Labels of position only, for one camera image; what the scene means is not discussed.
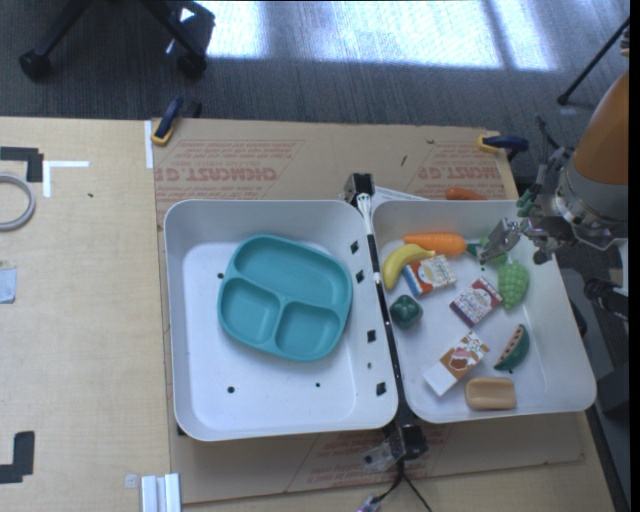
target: chair wheel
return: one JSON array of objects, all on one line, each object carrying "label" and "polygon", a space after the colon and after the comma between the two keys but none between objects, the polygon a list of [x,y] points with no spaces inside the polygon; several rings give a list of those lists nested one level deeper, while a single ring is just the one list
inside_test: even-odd
[{"label": "chair wheel", "polygon": [[187,78],[197,78],[207,68],[207,61],[204,57],[189,53],[178,57],[178,69],[182,71]]},{"label": "chair wheel", "polygon": [[20,56],[22,71],[31,79],[38,80],[51,71],[51,61],[46,55],[38,55],[33,50]]}]

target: gray carpet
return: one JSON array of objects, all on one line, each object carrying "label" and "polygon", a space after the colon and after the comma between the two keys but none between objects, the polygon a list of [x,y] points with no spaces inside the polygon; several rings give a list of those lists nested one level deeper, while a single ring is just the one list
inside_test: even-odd
[{"label": "gray carpet", "polygon": [[[217,26],[208,68],[191,80],[176,69],[182,49],[166,53],[170,37],[141,4],[96,0],[52,52],[52,73],[35,83],[18,57],[64,3],[0,2],[0,115],[149,119],[180,93],[201,101],[205,118],[483,126],[530,141],[512,161],[526,183],[542,155],[535,115],[556,141],[575,146],[629,66],[616,43],[568,105],[556,102],[629,16],[629,0],[199,2],[187,23],[204,46],[205,7]],[[620,265],[616,250],[584,245],[557,258],[585,279]],[[595,314],[618,367],[629,360],[625,326]],[[629,482],[618,478],[598,414],[588,416],[616,510],[629,510]]]}]

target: small box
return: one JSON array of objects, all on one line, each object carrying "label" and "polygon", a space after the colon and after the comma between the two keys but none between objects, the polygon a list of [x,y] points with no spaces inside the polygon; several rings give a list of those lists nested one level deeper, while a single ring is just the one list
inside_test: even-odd
[{"label": "small box", "polygon": [[456,276],[443,254],[409,263],[402,269],[414,297],[456,282]]},{"label": "small box", "polygon": [[453,309],[468,327],[473,327],[498,304],[502,296],[484,278],[476,279],[471,286],[458,295],[449,307]]},{"label": "small box", "polygon": [[423,373],[438,396],[451,388],[456,382],[471,371],[489,352],[487,347],[473,331],[469,331],[458,340],[438,362]]}]

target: white tray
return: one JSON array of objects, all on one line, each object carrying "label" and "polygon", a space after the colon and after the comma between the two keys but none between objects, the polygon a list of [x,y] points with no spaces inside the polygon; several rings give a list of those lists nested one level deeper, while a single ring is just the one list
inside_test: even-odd
[{"label": "white tray", "polygon": [[[432,231],[458,233],[467,243],[478,242],[507,217],[517,220],[514,201],[388,201],[373,213],[380,261],[403,243],[406,233]],[[424,315],[416,329],[394,328],[405,393],[411,409],[432,423],[449,423],[500,416],[585,410],[596,397],[589,359],[573,318],[556,260],[533,263],[535,246],[522,237],[510,252],[529,271],[530,284],[520,306],[498,307],[474,328],[490,352],[477,367],[439,397],[422,374],[469,328],[449,303],[478,277],[498,286],[497,267],[479,265],[470,254],[448,259],[457,277],[454,286],[432,291],[417,300]],[[390,306],[400,295],[411,295],[403,277],[388,292]],[[493,369],[518,324],[529,332],[531,347],[524,361],[510,374]],[[477,411],[464,397],[465,383],[479,376],[508,377],[516,390],[515,409]]]},{"label": "white tray", "polygon": [[[241,242],[265,233],[324,251],[351,275],[342,339],[321,360],[257,351],[232,340],[218,322],[218,274]],[[393,419],[397,389],[355,208],[340,201],[184,201],[166,215],[165,245],[175,414],[190,437],[373,429]]]}]

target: teal divided plate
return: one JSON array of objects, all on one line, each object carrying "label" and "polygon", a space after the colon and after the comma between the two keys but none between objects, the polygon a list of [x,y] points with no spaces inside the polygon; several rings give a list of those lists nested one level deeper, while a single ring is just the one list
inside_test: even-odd
[{"label": "teal divided plate", "polygon": [[218,295],[225,332],[294,361],[328,355],[351,307],[351,279],[335,258],[310,246],[256,235],[231,257]]}]

